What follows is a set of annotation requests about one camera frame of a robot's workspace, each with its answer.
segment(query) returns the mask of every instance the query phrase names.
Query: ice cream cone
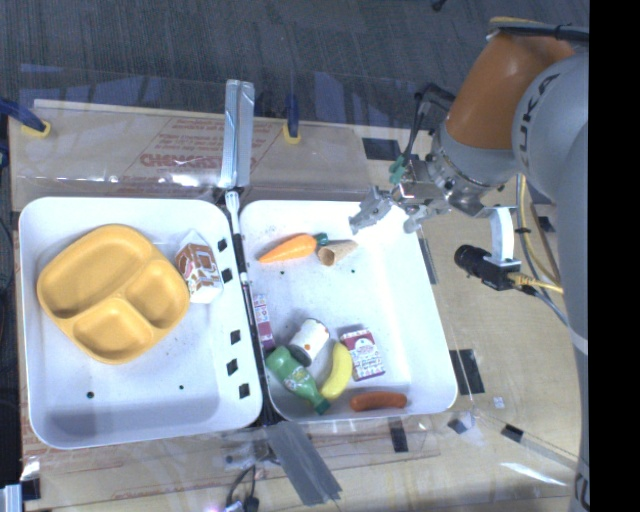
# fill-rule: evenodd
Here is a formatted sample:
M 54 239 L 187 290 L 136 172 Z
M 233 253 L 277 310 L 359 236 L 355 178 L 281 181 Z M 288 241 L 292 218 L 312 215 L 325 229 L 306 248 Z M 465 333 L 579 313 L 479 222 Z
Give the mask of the ice cream cone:
M 357 247 L 358 244 L 353 240 L 329 242 L 318 250 L 318 258 L 320 258 L 320 263 L 330 267 L 351 254 Z

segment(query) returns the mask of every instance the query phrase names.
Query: table surface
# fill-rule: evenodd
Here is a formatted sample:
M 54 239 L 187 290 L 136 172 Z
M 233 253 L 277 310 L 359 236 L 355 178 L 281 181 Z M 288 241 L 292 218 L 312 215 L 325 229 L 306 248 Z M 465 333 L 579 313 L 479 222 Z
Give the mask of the table surface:
M 59 79 L 67 86 L 112 91 L 100 96 L 104 103 L 93 101 L 93 105 L 184 112 L 184 103 L 177 105 L 173 93 L 188 89 L 192 94 L 211 97 L 211 107 L 200 114 L 222 112 L 224 84 L 61 72 L 64 77 L 31 76 L 32 83 L 24 85 L 21 99 L 29 106 L 39 97 L 80 99 L 61 97 L 60 91 L 54 96 L 52 91 L 57 89 L 52 81 Z M 391 104 L 401 106 L 398 108 L 403 112 L 412 111 L 414 103 L 406 84 L 372 80 L 371 86 L 387 88 L 393 97 Z M 282 118 L 258 116 L 256 121 L 284 124 Z M 357 162 L 364 169 L 364 174 L 357 176 L 367 183 L 357 182 L 350 190 L 326 184 L 324 191 L 335 197 L 349 192 L 353 198 L 362 192 L 362 185 L 388 189 L 389 165 L 397 156 L 397 148 L 403 150 L 408 143 L 409 130 L 407 124 L 396 128 L 380 124 L 383 126 L 303 122 L 303 141 L 312 152 L 326 147 L 322 138 L 329 137 L 332 130 L 347 130 L 355 141 L 346 159 L 344 154 L 325 151 L 321 159 L 308 160 L 305 176 L 313 176 L 314 165 L 320 166 L 317 172 L 322 172 L 327 168 L 348 169 Z M 422 131 L 413 152 L 424 156 L 430 144 L 430 136 Z M 74 148 L 63 152 L 73 158 Z M 269 165 L 291 168 L 291 158 L 282 151 L 272 155 Z M 14 194 L 19 182 L 16 172 L 12 169 Z M 292 175 L 292 181 L 299 179 Z M 277 192 L 287 197 L 286 187 L 278 187 Z M 300 187 L 294 187 L 291 194 L 298 192 Z M 512 205 L 515 198 L 512 180 L 502 192 L 489 194 L 485 204 Z M 532 212 L 527 215 L 529 224 L 535 225 Z M 426 221 L 418 236 L 424 244 L 448 348 L 462 370 L 461 392 L 448 411 L 402 417 L 391 425 L 388 420 L 304 425 L 342 487 L 339 500 L 315 508 L 432 507 L 458 512 L 566 508 L 580 438 L 578 378 L 567 330 L 541 301 L 516 291 L 495 292 L 468 278 L 454 264 L 453 254 L 462 244 L 491 246 L 486 221 L 452 212 Z M 545 241 L 537 232 L 533 238 L 540 253 L 544 253 L 546 244 L 555 243 L 552 236 Z M 19 254 L 15 231 L 14 250 Z M 522 259 L 517 244 L 515 256 Z M 39 498 L 27 500 L 26 509 L 220 510 L 241 471 L 235 463 L 227 462 L 227 456 L 233 454 L 237 459 L 239 446 L 245 446 L 247 439 L 260 440 L 261 429 L 71 451 L 46 446 L 29 424 L 20 296 L 17 286 L 24 478 L 37 477 L 40 486 Z M 561 297 L 554 298 L 562 306 Z M 391 433 L 397 432 L 398 426 L 405 436 L 406 450 L 394 446 Z M 248 492 L 248 487 L 241 484 L 238 496 Z M 255 495 L 261 510 L 307 508 L 282 468 L 269 462 L 258 464 Z

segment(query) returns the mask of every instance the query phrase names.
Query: white tray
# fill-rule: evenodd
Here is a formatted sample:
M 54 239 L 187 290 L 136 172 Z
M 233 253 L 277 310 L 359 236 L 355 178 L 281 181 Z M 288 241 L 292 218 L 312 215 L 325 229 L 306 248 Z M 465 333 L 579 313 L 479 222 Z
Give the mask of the white tray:
M 220 269 L 233 276 L 213 303 L 192 303 L 166 338 L 116 366 L 77 348 L 36 296 L 44 266 L 108 223 L 138 229 L 170 260 L 195 229 L 213 247 Z M 218 208 L 198 200 L 42 198 L 22 211 L 19 237 L 29 415 L 43 442 L 70 449 L 195 435 L 241 428 L 258 417 L 255 356 L 229 224 Z M 221 240 L 226 249 L 219 248 Z M 239 341 L 232 343 L 234 331 Z M 228 363 L 237 370 L 228 371 Z
M 406 216 L 392 209 L 381 222 L 353 236 L 349 216 L 357 203 L 257 201 L 240 216 L 252 293 L 267 295 L 276 343 L 287 344 L 306 318 L 323 322 L 335 340 L 350 326 L 368 328 L 385 366 L 384 375 L 355 382 L 322 416 L 289 393 L 267 370 L 272 402 L 287 419 L 300 422 L 432 414 L 448 409 L 458 386 L 418 237 L 403 231 Z M 358 249 L 333 267 L 312 255 L 284 263 L 257 258 L 274 241 L 293 234 L 326 232 L 353 239 Z M 328 343 L 309 367 L 318 384 L 330 370 Z M 356 393 L 405 393 L 407 407 L 355 413 Z

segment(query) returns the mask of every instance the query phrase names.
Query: white can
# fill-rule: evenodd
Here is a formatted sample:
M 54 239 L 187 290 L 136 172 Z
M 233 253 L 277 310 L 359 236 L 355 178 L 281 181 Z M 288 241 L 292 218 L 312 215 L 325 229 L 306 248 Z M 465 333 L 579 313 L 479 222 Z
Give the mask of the white can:
M 307 318 L 289 342 L 289 352 L 303 366 L 309 366 L 329 340 L 329 330 L 315 318 Z

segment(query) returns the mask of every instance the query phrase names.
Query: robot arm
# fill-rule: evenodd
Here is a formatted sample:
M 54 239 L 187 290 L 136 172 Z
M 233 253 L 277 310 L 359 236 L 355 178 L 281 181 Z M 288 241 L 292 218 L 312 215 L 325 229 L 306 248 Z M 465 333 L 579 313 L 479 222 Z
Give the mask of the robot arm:
M 492 20 L 488 39 L 433 134 L 425 160 L 409 161 L 402 155 L 390 169 L 392 189 L 372 189 L 349 221 L 356 233 L 397 206 L 407 213 L 404 229 L 410 233 L 425 219 L 455 208 L 472 218 L 489 219 L 496 245 L 496 233 L 508 230 L 504 216 L 482 204 L 489 191 L 521 173 L 555 203 L 560 279 L 582 397 L 580 462 L 571 510 L 586 511 L 588 31 L 499 18 Z M 582 51 L 570 42 L 583 45 Z M 463 246 L 455 261 L 477 277 L 497 276 L 483 279 L 496 290 L 510 287 L 501 279 L 514 270 L 504 265 L 514 262 L 495 247 L 490 254 Z

